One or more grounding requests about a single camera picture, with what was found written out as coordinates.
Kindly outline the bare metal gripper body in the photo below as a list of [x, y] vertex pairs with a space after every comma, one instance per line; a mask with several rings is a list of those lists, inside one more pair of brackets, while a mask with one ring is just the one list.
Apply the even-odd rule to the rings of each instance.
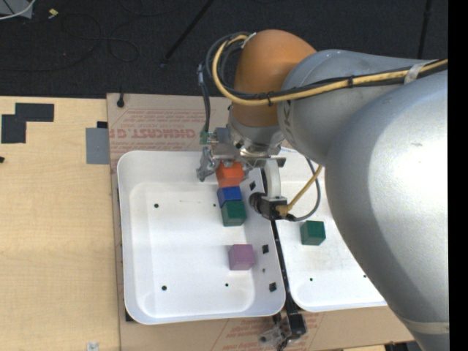
[[279, 127], [217, 127], [209, 135], [209, 159], [218, 168], [244, 158], [269, 158], [279, 153], [283, 140]]

